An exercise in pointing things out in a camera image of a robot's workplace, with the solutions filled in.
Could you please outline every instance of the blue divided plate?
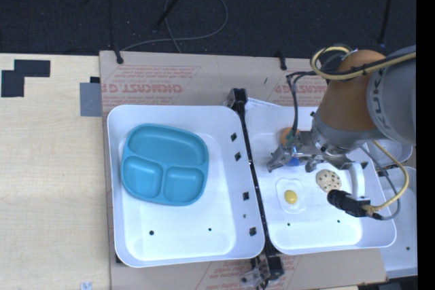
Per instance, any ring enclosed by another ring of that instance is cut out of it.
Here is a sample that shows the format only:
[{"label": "blue divided plate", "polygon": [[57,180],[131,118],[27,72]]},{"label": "blue divided plate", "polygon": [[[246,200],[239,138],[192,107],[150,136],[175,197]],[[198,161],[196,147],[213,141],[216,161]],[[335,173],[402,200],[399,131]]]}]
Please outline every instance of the blue divided plate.
[{"label": "blue divided plate", "polygon": [[128,135],[121,180],[136,198],[183,206],[204,192],[209,152],[204,141],[186,130],[143,124]]}]

